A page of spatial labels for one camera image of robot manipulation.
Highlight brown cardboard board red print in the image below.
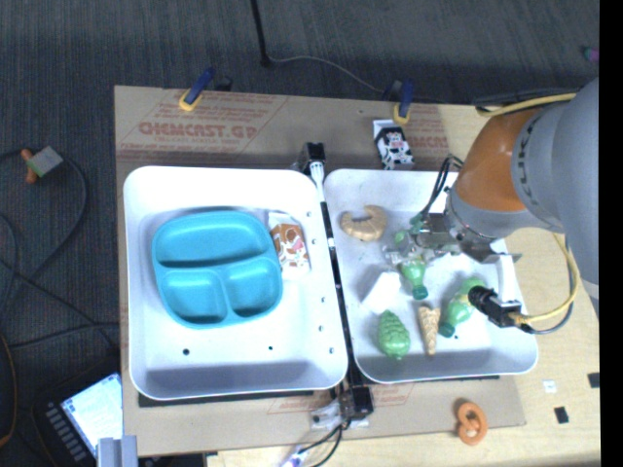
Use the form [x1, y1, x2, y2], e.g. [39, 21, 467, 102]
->
[113, 84, 528, 458]

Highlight black cylinder on white bracket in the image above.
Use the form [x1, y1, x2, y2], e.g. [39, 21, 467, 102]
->
[467, 253, 525, 329]

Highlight white plastic tray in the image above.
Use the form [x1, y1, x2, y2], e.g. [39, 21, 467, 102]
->
[322, 167, 540, 385]
[122, 164, 349, 402]

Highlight small green bottle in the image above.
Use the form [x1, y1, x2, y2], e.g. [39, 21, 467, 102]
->
[398, 256, 430, 302]

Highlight large green bottle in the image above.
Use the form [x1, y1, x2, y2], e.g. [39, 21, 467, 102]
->
[437, 277, 488, 339]

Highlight thin black and white rod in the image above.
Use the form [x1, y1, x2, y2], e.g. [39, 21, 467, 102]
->
[309, 161, 362, 389]

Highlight tan ice cream cone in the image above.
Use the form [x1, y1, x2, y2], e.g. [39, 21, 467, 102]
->
[417, 305, 442, 357]

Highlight green grapes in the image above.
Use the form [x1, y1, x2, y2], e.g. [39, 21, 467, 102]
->
[377, 308, 412, 361]

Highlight black block with thin wires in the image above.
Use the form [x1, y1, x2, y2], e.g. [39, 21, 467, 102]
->
[300, 141, 327, 172]
[338, 385, 376, 420]

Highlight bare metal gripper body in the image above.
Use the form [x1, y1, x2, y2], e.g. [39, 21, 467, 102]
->
[413, 211, 498, 265]

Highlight tan croissant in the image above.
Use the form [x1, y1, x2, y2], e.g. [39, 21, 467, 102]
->
[339, 204, 388, 242]

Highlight white wedge block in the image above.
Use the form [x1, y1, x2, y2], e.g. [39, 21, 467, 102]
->
[359, 269, 403, 311]

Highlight brown and white carton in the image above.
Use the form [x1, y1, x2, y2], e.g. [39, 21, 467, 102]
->
[267, 210, 312, 282]

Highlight orange pretzel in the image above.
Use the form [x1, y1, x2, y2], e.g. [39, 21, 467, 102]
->
[454, 398, 489, 447]

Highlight black and white cow carton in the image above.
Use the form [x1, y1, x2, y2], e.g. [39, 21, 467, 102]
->
[372, 118, 416, 170]

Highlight blue divided plate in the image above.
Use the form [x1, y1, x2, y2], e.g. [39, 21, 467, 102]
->
[150, 210, 284, 331]

